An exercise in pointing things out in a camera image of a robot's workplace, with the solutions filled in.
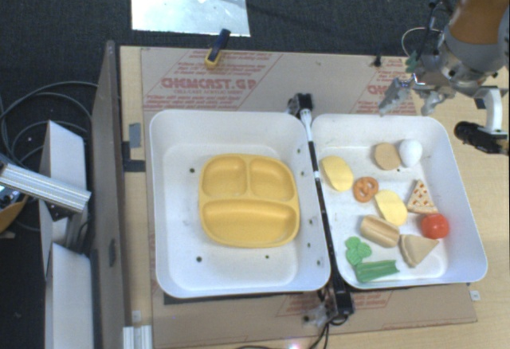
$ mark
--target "black carpet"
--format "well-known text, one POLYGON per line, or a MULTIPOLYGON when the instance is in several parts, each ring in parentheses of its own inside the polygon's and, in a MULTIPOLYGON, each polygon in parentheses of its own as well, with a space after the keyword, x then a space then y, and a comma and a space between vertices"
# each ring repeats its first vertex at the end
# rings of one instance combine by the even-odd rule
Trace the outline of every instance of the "black carpet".
MULTIPOLYGON (((402 34, 427 17, 428 0, 246 0, 251 37, 230 49, 403 55, 402 34)), ((211 37, 131 30, 131 0, 0 0, 0 97, 4 109, 35 88, 59 81, 96 82, 104 44, 207 47, 211 37)), ((61 88, 87 109, 91 88, 61 88)), ((66 100, 27 101, 6 118, 12 139, 28 124, 83 113, 66 100)), ((41 145, 36 127, 18 141, 22 157, 41 145)), ((0 152, 6 152, 3 145, 0 152)), ((38 154, 25 161, 37 169, 38 154)), ((38 225, 30 206, 20 220, 38 225)), ((38 234, 14 224, 0 240, 0 347, 44 347, 44 281, 38 234)))

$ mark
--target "metal rod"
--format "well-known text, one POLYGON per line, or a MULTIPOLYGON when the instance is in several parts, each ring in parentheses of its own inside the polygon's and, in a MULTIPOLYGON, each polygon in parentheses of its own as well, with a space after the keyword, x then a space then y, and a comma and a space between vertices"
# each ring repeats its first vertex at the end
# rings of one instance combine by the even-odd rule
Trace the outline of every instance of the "metal rod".
POLYGON ((11 163, 0 162, 0 185, 75 213, 84 210, 91 196, 86 189, 16 167, 11 163))
POLYGON ((328 212, 326 211, 326 202, 324 201, 324 193, 320 181, 319 164, 317 162, 316 148, 313 142, 312 134, 312 113, 309 109, 300 110, 300 120, 306 130, 308 138, 308 148, 310 149, 310 158, 312 160, 313 176, 316 180, 317 195, 319 197, 320 215, 324 226, 324 236, 326 237, 326 245, 328 247, 329 261, 331 263, 331 282, 335 292, 336 307, 340 316, 348 317, 354 312, 351 294, 345 287, 338 265, 336 263, 335 247, 331 227, 329 226, 328 212))

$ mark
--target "black cable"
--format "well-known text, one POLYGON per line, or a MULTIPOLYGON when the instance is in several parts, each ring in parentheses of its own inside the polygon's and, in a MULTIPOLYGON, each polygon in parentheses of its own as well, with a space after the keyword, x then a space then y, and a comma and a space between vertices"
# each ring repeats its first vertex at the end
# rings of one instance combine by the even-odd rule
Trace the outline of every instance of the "black cable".
POLYGON ((41 152, 42 151, 42 148, 43 146, 41 145, 40 147, 37 147, 35 149, 33 149, 32 151, 30 151, 28 154, 26 154, 25 156, 23 156, 23 158, 20 159, 20 162, 22 164, 25 163, 25 161, 30 158, 31 156, 34 156, 35 154, 37 154, 38 152, 41 152))
POLYGON ((418 50, 416 52, 416 61, 418 61, 420 59, 420 57, 423 54, 423 50, 425 49, 425 44, 426 44, 427 38, 429 37, 429 34, 430 34, 430 29, 431 29, 430 22, 432 21, 432 17, 434 15, 434 9, 435 8, 430 8, 429 17, 427 18, 427 24, 425 26, 425 33, 423 35, 422 43, 420 43, 420 46, 418 47, 418 50))
MULTIPOLYGON (((61 125, 62 127, 69 127, 69 128, 72 128, 76 131, 80 131, 81 133, 83 134, 87 134, 87 130, 80 127, 79 125, 76 125, 76 124, 73 124, 73 123, 69 123, 67 121, 54 121, 55 124, 59 124, 61 125)), ((13 139, 13 142, 12 144, 10 145, 10 154, 12 155, 12 160, 14 162, 16 162, 17 164, 22 164, 22 161, 16 156, 16 146, 18 145, 18 141, 22 138, 22 136, 24 134, 26 134, 28 131, 36 128, 36 127, 40 127, 40 126, 45 126, 48 124, 48 120, 45 120, 45 121, 39 121, 39 122, 36 122, 36 123, 33 123, 33 124, 30 124, 26 127, 24 127, 13 139)))
POLYGON ((43 97, 43 96, 56 97, 56 98, 61 98, 62 100, 71 101, 73 104, 75 104, 88 117, 89 120, 92 118, 92 115, 90 114, 90 112, 88 112, 88 109, 85 108, 81 104, 80 101, 75 100, 71 96, 67 96, 65 94, 60 94, 59 92, 38 92, 37 94, 33 95, 33 97, 43 97))
MULTIPOLYGON (((33 96, 36 96, 39 93, 44 92, 45 90, 49 90, 52 88, 58 88, 58 87, 64 87, 64 86, 70 86, 70 85, 83 85, 85 87, 97 88, 97 84, 88 83, 86 81, 75 81, 75 80, 47 84, 47 85, 37 88, 37 89, 33 90, 32 92, 25 94, 23 97, 15 100, 8 108, 3 107, 3 102, 0 97, 0 126, 1 126, 0 133, 1 133, 1 137, 2 137, 2 142, 3 142, 7 152, 9 152, 9 149, 10 149, 9 137, 7 135, 7 128, 6 128, 6 117, 9 115, 9 113, 11 113, 17 106, 19 106, 24 101, 28 100, 29 98, 31 98, 33 96)), ((88 111, 86 110, 85 107, 83 107, 83 105, 80 104, 80 108, 83 108, 85 110, 85 112, 89 115, 88 111)))
POLYGON ((347 318, 346 317, 340 317, 340 316, 337 316, 336 318, 333 318, 329 324, 330 325, 333 325, 334 327, 341 327, 343 324, 345 324, 347 322, 347 318))
POLYGON ((16 219, 14 222, 17 225, 19 225, 22 229, 25 229, 25 230, 28 230, 28 231, 32 231, 34 233, 40 233, 41 232, 41 229, 39 229, 37 227, 32 227, 31 225, 26 225, 25 223, 21 222, 19 219, 16 219))
POLYGON ((91 222, 92 222, 92 218, 89 218, 85 223, 83 223, 80 228, 78 229, 78 235, 76 236, 76 239, 79 241, 80 240, 80 236, 81 236, 81 232, 83 231, 84 227, 85 226, 88 226, 91 222))
POLYGON ((323 346, 323 349, 326 349, 326 347, 328 346, 328 339, 329 339, 329 323, 326 324, 326 326, 324 326, 322 332, 320 333, 320 335, 318 336, 317 340, 312 343, 312 345, 310 346, 309 349, 316 349, 316 347, 319 345, 320 341, 322 340, 322 338, 324 338, 325 336, 325 339, 324 339, 324 346, 323 346))
MULTIPOLYGON (((326 349, 328 347, 328 341, 329 341, 329 324, 327 323, 324 328, 322 329, 319 336, 317 336, 317 339, 308 349, 316 349, 319 345, 320 341, 324 338, 324 345, 322 346, 323 349, 326 349)), ((236 349, 276 349, 273 347, 267 347, 267 346, 260 346, 260 345, 244 345, 240 347, 236 347, 236 349)))

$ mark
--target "toy cookie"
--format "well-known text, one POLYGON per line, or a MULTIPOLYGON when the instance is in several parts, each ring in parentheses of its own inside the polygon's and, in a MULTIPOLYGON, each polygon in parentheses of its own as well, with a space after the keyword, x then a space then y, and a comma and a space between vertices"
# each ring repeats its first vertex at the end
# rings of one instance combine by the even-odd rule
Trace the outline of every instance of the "toy cookie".
POLYGON ((401 163, 397 148, 388 142, 380 143, 375 147, 374 159, 377 165, 385 171, 397 169, 401 163))

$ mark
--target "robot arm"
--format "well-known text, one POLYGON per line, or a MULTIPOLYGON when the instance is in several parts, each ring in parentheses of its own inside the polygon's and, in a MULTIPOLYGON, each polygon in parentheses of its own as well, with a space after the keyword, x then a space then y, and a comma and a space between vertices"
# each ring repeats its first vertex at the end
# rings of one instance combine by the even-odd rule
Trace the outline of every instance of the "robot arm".
POLYGON ((501 131, 501 96, 506 91, 482 86, 502 67, 508 68, 509 0, 458 0, 454 9, 448 0, 430 0, 426 31, 433 28, 434 11, 444 6, 449 24, 437 40, 432 55, 423 55, 423 45, 407 61, 409 80, 396 79, 379 104, 381 114, 398 106, 413 89, 423 100, 422 114, 429 115, 457 92, 487 109, 487 123, 480 127, 460 123, 459 139, 488 153, 508 154, 508 138, 501 131))

